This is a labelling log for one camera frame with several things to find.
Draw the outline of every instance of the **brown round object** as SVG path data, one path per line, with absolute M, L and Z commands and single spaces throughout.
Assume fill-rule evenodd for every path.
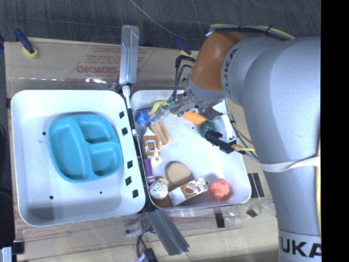
M 181 186 L 191 180 L 190 171 L 181 162 L 172 162 L 167 166 L 166 177 L 173 186 Z

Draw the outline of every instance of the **green object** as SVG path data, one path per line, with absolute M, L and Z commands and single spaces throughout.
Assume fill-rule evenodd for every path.
M 201 135 L 203 138 L 205 138 L 205 134 L 206 134 L 206 132 L 209 131 L 209 130 L 213 130 L 213 131 L 216 130 L 214 124 L 213 124 L 211 121 L 207 121 L 207 122 L 205 122 L 205 123 L 203 123 L 203 124 L 200 125 L 200 135 Z

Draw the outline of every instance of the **blue plate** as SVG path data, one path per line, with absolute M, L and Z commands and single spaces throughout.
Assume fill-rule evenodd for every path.
M 114 128 L 98 115 L 60 118 L 50 126 L 48 140 L 59 175 L 70 182 L 109 176 L 123 164 L 122 149 Z

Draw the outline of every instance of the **white strap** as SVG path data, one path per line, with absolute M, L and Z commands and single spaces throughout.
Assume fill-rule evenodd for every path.
M 261 164 L 262 170 L 266 172 L 285 172 L 287 170 L 305 167 L 305 166 L 315 166 L 320 167 L 321 156 L 310 157 L 301 161 L 289 161 L 277 164 Z

